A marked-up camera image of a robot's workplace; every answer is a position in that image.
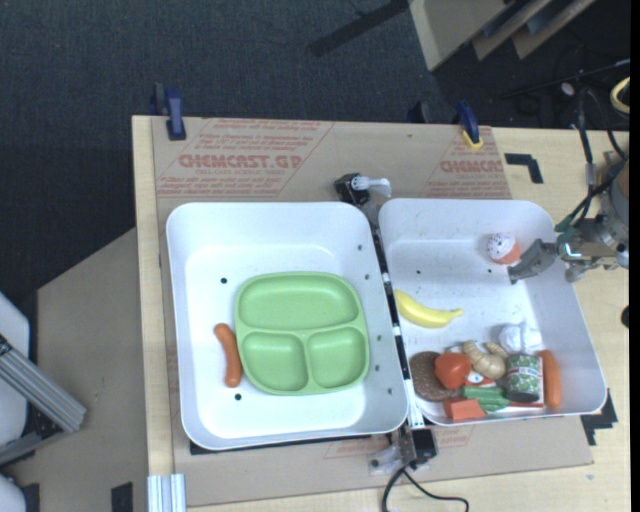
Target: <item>yellow banana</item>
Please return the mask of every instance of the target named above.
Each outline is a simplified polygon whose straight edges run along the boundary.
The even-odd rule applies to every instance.
[[[410,322],[422,327],[444,327],[463,313],[460,308],[450,311],[428,308],[405,292],[395,290],[394,293],[400,314]]]

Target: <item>toy sausage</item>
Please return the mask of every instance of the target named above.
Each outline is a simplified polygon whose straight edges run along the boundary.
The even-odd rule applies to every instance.
[[[222,345],[227,361],[224,383],[230,388],[235,388],[240,384],[242,378],[242,362],[240,361],[236,335],[227,324],[217,324],[213,328],[213,333]]]

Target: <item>dark floor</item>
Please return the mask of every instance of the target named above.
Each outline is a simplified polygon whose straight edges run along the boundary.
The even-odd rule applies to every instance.
[[[186,115],[405,122],[424,101],[448,123],[464,99],[481,124],[570,128],[557,86],[500,95],[628,58],[630,13],[600,0],[524,60],[466,46],[430,73],[402,0],[2,2],[0,291],[19,301],[134,226],[130,118],[155,82]],[[628,75],[582,84],[606,100]],[[589,127],[628,130],[611,110]]]

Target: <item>red tomato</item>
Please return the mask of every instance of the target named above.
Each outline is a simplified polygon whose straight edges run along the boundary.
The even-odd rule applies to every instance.
[[[458,389],[464,386],[470,372],[471,359],[467,354],[445,352],[435,360],[436,377],[447,389]]]

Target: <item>green plate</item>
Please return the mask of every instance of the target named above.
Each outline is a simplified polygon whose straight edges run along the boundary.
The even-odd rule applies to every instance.
[[[325,272],[264,274],[234,304],[243,371],[263,391],[303,395],[353,386],[369,369],[360,299]]]

